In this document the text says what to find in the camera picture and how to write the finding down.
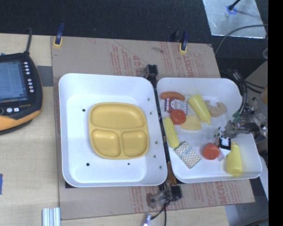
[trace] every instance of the light wood surface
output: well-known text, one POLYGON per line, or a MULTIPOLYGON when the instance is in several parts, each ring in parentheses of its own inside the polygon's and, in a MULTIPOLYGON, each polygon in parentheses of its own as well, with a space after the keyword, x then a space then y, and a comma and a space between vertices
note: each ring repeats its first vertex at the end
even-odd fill
MULTIPOLYGON (((23 52, 28 35, 0 34, 0 54, 23 52)), ((50 36, 34 35, 30 56, 52 66, 50 36)), ((0 226, 40 226, 42 209, 59 207, 53 88, 44 87, 42 113, 20 130, 0 136, 0 226)), ((62 226, 141 226, 145 214, 63 220, 62 226)), ((161 213, 151 226, 164 225, 161 213)), ((226 226, 224 206, 167 211, 167 225, 226 226)))

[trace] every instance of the white tray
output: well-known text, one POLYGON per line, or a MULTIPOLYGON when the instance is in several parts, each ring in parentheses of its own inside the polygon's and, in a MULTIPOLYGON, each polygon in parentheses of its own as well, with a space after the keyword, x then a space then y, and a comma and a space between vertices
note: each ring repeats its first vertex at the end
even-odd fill
POLYGON ((75 187, 153 186, 167 176, 152 84, 140 77, 70 73, 59 81, 62 171, 75 187), (145 114, 150 146, 135 159, 105 159, 92 149, 88 113, 101 102, 131 103, 145 114))
MULTIPOLYGON (((222 102, 227 111, 219 117, 211 118, 211 125, 201 122, 201 130, 185 130, 179 125, 175 129, 180 142, 187 141, 192 148, 201 156, 201 148, 208 142, 214 142, 214 131, 219 126, 225 126, 228 120, 232 120, 240 107, 242 98, 239 89, 234 82, 228 79, 208 78, 162 78, 157 84, 158 95, 166 91, 176 91, 183 94, 186 100, 199 93, 204 100, 222 102)), ((165 101, 160 99, 162 117, 168 117, 164 111, 165 101)), ((195 114, 188 105, 188 114, 195 114)), ((239 146, 243 173, 233 176, 226 172, 226 160, 207 160, 201 156, 201 160, 189 169, 169 147, 170 160, 174 175, 184 183, 198 183, 210 181, 224 181, 232 179, 256 178, 262 171, 262 165, 258 150, 251 134, 239 134, 233 141, 239 146)))

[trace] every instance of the yellow squeeze bottle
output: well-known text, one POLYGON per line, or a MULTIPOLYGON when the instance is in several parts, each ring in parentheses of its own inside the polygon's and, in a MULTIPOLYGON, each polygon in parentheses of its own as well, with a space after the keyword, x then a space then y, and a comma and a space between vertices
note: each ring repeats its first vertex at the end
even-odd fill
POLYGON ((202 120, 202 122, 206 122, 209 125, 211 124, 211 114, 209 113, 208 108, 200 94, 196 94, 190 97, 188 99, 188 103, 202 120))
POLYGON ((231 151, 226 156, 227 159, 227 172, 233 175, 239 175, 242 173, 242 161, 240 156, 240 150, 237 144, 233 141, 231 143, 231 151))

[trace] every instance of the yellow divided plate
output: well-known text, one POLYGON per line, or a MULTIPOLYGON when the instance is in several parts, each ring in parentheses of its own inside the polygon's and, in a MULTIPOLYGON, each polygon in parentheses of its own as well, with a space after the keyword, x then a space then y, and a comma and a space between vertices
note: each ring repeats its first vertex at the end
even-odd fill
POLYGON ((149 149, 147 120, 136 105, 98 103, 89 111, 88 124, 91 145, 101 157, 137 158, 149 149))

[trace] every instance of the cardboard sheet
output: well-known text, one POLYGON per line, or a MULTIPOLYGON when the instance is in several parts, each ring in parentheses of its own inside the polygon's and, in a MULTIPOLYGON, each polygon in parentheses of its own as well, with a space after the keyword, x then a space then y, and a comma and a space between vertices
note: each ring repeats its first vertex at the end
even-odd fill
MULTIPOLYGON (((58 81, 66 73, 139 76, 147 65, 158 66, 158 78, 218 78, 213 49, 208 44, 188 44, 179 53, 179 43, 64 37, 60 48, 51 46, 56 115, 58 184, 61 219, 91 218, 159 211, 147 205, 148 194, 158 186, 73 188, 62 175, 58 81)), ((250 181, 230 180, 181 184, 182 199, 167 210, 211 207, 254 202, 250 181)))

